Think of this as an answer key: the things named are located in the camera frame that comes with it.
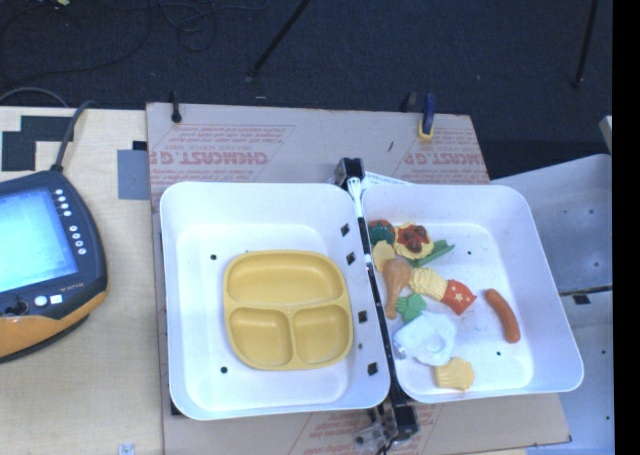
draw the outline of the device button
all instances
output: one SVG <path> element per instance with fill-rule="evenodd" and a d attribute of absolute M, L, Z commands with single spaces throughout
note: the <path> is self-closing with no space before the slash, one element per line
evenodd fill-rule
<path fill-rule="evenodd" d="M 7 309 L 7 313 L 13 313 L 14 315 L 23 315 L 29 309 L 29 304 L 24 300 L 18 299 L 13 303 L 13 306 Z"/>
<path fill-rule="evenodd" d="M 38 307 L 44 307 L 49 303 L 49 299 L 46 295 L 38 295 L 35 299 L 33 299 L 33 303 Z"/>

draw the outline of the metal rod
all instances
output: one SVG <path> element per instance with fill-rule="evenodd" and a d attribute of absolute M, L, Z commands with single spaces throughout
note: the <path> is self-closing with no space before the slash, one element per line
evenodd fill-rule
<path fill-rule="evenodd" d="M 374 302 L 376 304 L 376 313 L 378 314 L 378 323 L 380 324 L 380 333 L 382 334 L 382 341 L 387 356 L 387 365 L 389 367 L 389 376 L 391 378 L 391 385 L 389 388 L 389 395 L 391 398 L 392 407 L 407 406 L 407 400 L 402 391 L 402 387 L 398 382 L 398 375 L 396 373 L 396 366 L 393 360 L 393 348 L 391 346 L 391 338 L 387 329 L 387 322 L 385 319 L 384 309 L 382 301 L 378 293 L 378 285 L 376 284 L 375 273 L 373 271 L 373 257 L 371 255 L 371 246 L 369 243 L 369 234 L 367 229 L 367 222 L 364 219 L 364 210 L 362 206 L 362 183 L 360 178 L 350 177 L 347 179 L 347 191 L 351 195 L 356 215 L 358 217 L 358 226 L 360 228 L 360 235 L 363 240 L 363 249 L 365 252 L 366 268 L 369 275 L 369 282 L 371 283 L 371 290 L 373 292 Z"/>
<path fill-rule="evenodd" d="M 304 11 L 304 9 L 307 7 L 307 5 L 309 5 L 309 2 L 311 2 L 311 0 L 302 0 L 302 2 L 300 2 L 300 5 L 298 5 L 297 9 L 294 11 L 291 17 L 287 20 L 284 26 L 280 29 L 280 32 L 278 32 L 278 35 L 276 35 L 276 37 L 273 39 L 271 44 L 267 47 L 267 49 L 262 54 L 262 56 L 256 61 L 256 63 L 253 66 L 251 66 L 251 69 L 249 69 L 249 73 L 247 74 L 246 81 L 250 82 L 253 78 L 257 76 L 258 71 L 260 70 L 262 65 L 266 62 L 266 60 L 269 58 L 271 53 L 273 53 L 273 50 L 276 49 L 276 46 L 278 46 L 280 41 L 282 41 L 284 36 L 287 34 L 287 32 L 293 26 L 293 24 L 297 21 L 297 19 L 300 17 L 300 15 Z"/>
<path fill-rule="evenodd" d="M 598 1 L 591 0 L 591 11 L 589 12 L 589 20 L 587 21 L 587 31 L 584 36 L 584 42 L 582 43 L 582 52 L 580 53 L 580 62 L 578 63 L 578 70 L 576 71 L 576 77 L 573 82 L 573 86 L 577 87 L 584 81 L 584 66 L 587 61 L 587 54 L 589 53 L 589 46 L 591 44 L 591 37 L 593 35 L 593 25 L 596 20 L 596 13 L 598 12 Z"/>

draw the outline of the dark carpet floor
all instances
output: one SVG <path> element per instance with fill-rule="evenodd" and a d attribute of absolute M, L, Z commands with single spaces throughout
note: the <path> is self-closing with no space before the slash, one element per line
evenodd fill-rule
<path fill-rule="evenodd" d="M 613 0 L 586 54 L 594 0 L 310 0 L 260 62 L 302 2 L 0 0 L 1 104 L 396 111 L 431 93 L 471 116 L 492 179 L 608 152 Z"/>

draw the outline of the cardboard sheet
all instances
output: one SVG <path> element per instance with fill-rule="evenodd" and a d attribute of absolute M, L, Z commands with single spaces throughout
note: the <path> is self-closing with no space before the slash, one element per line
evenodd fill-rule
<path fill-rule="evenodd" d="M 324 180 L 339 158 L 354 156 L 363 158 L 368 170 L 385 175 L 408 177 L 409 169 L 415 168 L 413 174 L 423 175 L 425 180 L 436 180 L 437 176 L 444 180 L 447 175 L 452 180 L 462 180 L 470 171 L 477 180 L 474 182 L 488 182 L 471 121 L 465 116 L 438 115 L 434 139 L 423 143 L 415 136 L 418 114 L 283 112 L 185 105 L 185 125 L 191 122 L 192 108 L 202 112 L 205 125 L 246 126 L 256 124 L 258 119 L 258 124 L 265 126 L 294 126 L 297 134 L 287 140 L 297 141 L 292 146 L 298 148 L 297 157 L 293 149 L 291 153 L 286 148 L 272 149 L 278 149 L 278 158 L 284 160 L 277 161 L 286 161 L 284 168 L 295 173 L 298 180 Z M 154 139 L 162 137 L 163 129 L 172 127 L 164 121 L 160 124 L 160 118 L 155 116 L 169 118 L 170 112 L 170 105 L 150 105 L 149 115 L 154 116 L 150 128 L 158 130 Z M 72 114 L 71 108 L 0 107 L 0 131 L 20 131 L 24 116 Z M 158 240 L 157 225 L 152 231 L 150 200 L 123 199 L 119 190 L 122 169 L 118 168 L 118 154 L 130 151 L 132 142 L 146 140 L 147 119 L 144 110 L 102 109 L 90 109 L 79 119 L 63 162 L 65 174 L 99 225 L 111 269 L 111 290 L 104 304 L 69 336 L 23 359 L 0 365 L 3 450 L 41 455 L 81 450 L 108 455 L 128 446 L 135 449 L 136 455 L 349 454 L 352 429 L 368 421 L 364 411 L 208 423 L 171 414 L 166 352 L 161 354 L 163 364 L 158 366 L 158 348 L 166 349 L 166 323 L 160 305 L 162 295 L 156 294 L 162 292 L 162 282 L 154 279 L 154 264 L 156 276 L 161 276 L 157 272 L 161 260 L 154 255 L 157 246 L 154 244 L 152 249 L 152 240 Z M 345 127 L 336 119 L 348 120 L 348 124 Z M 369 130 L 370 140 L 358 135 L 361 130 Z M 445 143 L 441 137 L 458 142 Z M 264 142 L 267 148 L 278 146 L 268 139 L 265 137 Z M 307 155 L 300 151 L 304 144 L 316 149 Z M 48 169 L 58 148 L 59 142 L 36 141 L 35 170 Z M 218 146 L 214 149 L 229 151 Z M 156 151 L 163 151 L 162 144 L 156 144 Z M 385 152 L 391 154 L 390 160 L 385 158 Z M 225 168 L 237 174 L 246 166 L 242 161 L 238 155 Z M 310 166 L 312 175 L 300 169 L 304 165 Z M 266 170 L 266 174 L 259 174 L 260 179 L 278 179 L 270 174 L 272 170 Z M 0 171 L 0 180 L 31 172 Z M 290 181 L 288 175 L 283 178 Z M 156 174 L 156 197 L 163 186 L 158 185 L 158 179 Z M 420 432 L 409 444 L 392 448 L 391 453 L 468 453 L 511 448 L 500 455 L 522 455 L 523 450 L 514 448 L 565 442 L 569 438 L 557 395 L 419 405 L 417 411 Z"/>
<path fill-rule="evenodd" d="M 488 184 L 468 116 L 437 114 L 431 140 L 415 113 L 326 111 L 222 105 L 147 105 L 157 320 L 166 453 L 356 454 L 353 434 L 366 411 L 316 412 L 200 422 L 172 414 L 158 203 L 173 183 L 326 182 L 343 157 L 370 172 L 413 183 Z M 555 394 L 417 404 L 420 431 L 391 453 L 470 453 L 570 440 Z"/>

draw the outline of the white plastic tray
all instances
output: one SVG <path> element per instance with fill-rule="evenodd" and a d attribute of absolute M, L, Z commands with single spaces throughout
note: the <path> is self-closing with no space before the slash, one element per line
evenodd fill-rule
<path fill-rule="evenodd" d="M 433 260 L 444 279 L 466 284 L 477 299 L 456 315 L 426 298 L 432 312 L 449 315 L 458 327 L 453 356 L 471 362 L 473 385 L 465 392 L 439 388 L 432 368 L 416 359 L 395 359 L 404 391 L 420 402 L 438 403 L 504 395 L 570 391 L 583 378 L 583 365 L 553 276 L 525 199 L 500 185 L 376 185 L 364 193 L 368 221 L 422 224 L 433 240 L 455 244 Z M 383 302 L 382 274 L 376 280 Z M 502 327 L 484 300 L 497 289 L 511 304 L 522 339 L 504 341 Z M 407 287 L 403 294 L 410 293 Z M 387 321 L 391 335 L 402 317 Z"/>
<path fill-rule="evenodd" d="M 455 244 L 430 263 L 465 283 L 476 301 L 457 316 L 454 356 L 472 363 L 470 389 L 438 388 L 432 368 L 396 359 L 398 380 L 417 401 L 438 403 L 570 391 L 583 366 L 525 199 L 499 185 L 375 185 L 363 194 L 367 220 L 424 225 Z M 362 409 L 386 397 L 390 376 L 351 197 L 329 184 L 182 182 L 160 202 L 167 295 L 169 384 L 186 416 L 223 419 L 288 412 Z M 251 368 L 226 334 L 223 274 L 247 251 L 308 250 L 341 269 L 351 301 L 353 344 L 340 362 L 315 369 Z M 383 303 L 382 275 L 376 279 Z M 495 288 L 510 302 L 522 339 L 509 344 L 482 297 Z M 387 322 L 392 336 L 399 317 Z"/>
<path fill-rule="evenodd" d="M 328 184 L 182 182 L 163 194 L 160 218 L 169 385 L 182 413 L 212 420 L 369 408 L 384 400 L 389 370 L 347 192 Z M 224 270 L 247 251 L 275 249 L 316 251 L 342 271 L 354 333 L 340 362 L 268 371 L 233 352 L 224 323 Z"/>

